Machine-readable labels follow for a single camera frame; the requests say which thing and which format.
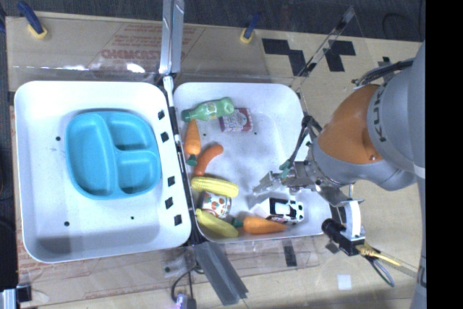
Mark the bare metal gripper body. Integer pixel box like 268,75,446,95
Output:
282,159,328,193

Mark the orange carrot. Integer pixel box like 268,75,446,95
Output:
183,119,203,167
231,215,288,236

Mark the yellow corn cob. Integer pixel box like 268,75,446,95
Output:
190,175,240,199

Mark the white can orange print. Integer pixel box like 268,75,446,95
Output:
197,190,233,219

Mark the yellow banana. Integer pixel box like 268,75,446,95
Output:
195,208,240,239

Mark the orange sausage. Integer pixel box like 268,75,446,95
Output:
192,143,225,177

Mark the white plastic tray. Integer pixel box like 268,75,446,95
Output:
172,82,334,244
13,80,192,264

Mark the red and white carton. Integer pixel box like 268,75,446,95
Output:
218,107,255,133

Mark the thin black and white rod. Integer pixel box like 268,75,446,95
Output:
162,75,199,247

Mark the green plastic bottle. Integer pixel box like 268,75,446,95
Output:
180,96,236,123

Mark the brown cardboard board red print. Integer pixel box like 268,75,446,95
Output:
5,10,424,309

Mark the blue divided plate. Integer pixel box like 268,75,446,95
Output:
64,110,163,200

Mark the black cylinder on white bracket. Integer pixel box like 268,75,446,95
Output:
320,198,367,257

